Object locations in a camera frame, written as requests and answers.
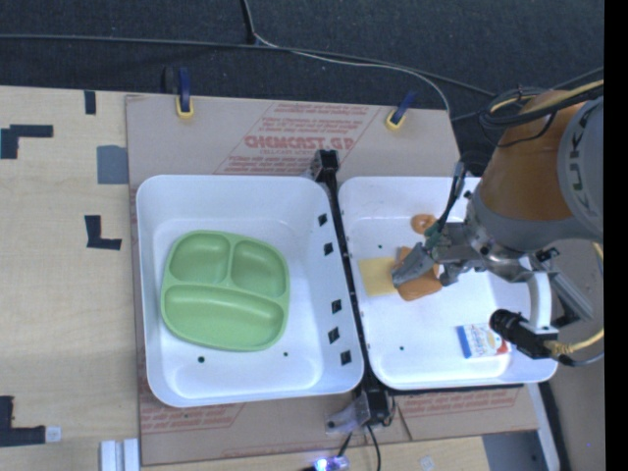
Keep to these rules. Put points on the white and blue carton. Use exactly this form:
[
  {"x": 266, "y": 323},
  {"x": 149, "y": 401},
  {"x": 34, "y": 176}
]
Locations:
[{"x": 478, "y": 342}]

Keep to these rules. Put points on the brown cardboard board red print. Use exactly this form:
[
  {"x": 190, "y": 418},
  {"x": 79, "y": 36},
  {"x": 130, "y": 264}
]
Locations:
[{"x": 294, "y": 135}]

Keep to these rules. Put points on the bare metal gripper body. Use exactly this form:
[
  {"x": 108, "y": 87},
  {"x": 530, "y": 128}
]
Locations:
[{"x": 461, "y": 248}]

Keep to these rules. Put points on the orange toy pretzel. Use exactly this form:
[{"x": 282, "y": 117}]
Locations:
[{"x": 418, "y": 223}]

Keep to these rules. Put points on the white plastic tray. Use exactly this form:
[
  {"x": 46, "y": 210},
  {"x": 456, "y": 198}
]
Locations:
[
  {"x": 422, "y": 341},
  {"x": 245, "y": 376}
]

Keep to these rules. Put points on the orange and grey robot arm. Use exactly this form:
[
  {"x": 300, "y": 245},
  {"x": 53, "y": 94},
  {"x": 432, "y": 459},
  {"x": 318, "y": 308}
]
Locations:
[{"x": 525, "y": 179}]

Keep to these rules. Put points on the green divided plate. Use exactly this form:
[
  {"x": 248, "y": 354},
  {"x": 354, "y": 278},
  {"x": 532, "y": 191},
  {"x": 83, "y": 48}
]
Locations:
[{"x": 221, "y": 307}]

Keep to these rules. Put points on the black cylinder on white bracket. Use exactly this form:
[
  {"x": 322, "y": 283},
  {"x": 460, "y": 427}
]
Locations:
[{"x": 520, "y": 334}]

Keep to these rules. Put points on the orange toy sausage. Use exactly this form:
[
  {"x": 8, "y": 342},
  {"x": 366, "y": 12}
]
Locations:
[{"x": 419, "y": 288}]

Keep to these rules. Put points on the thin black rod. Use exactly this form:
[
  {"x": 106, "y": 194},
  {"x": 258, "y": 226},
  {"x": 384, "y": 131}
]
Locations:
[{"x": 349, "y": 273}]

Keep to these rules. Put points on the yellow toy cheese slice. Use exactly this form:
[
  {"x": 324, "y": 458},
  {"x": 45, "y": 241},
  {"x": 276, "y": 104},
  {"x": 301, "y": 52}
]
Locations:
[{"x": 375, "y": 277}]

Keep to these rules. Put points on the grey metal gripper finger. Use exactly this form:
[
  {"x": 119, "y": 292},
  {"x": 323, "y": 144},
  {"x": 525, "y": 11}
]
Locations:
[
  {"x": 450, "y": 273},
  {"x": 411, "y": 268}
]

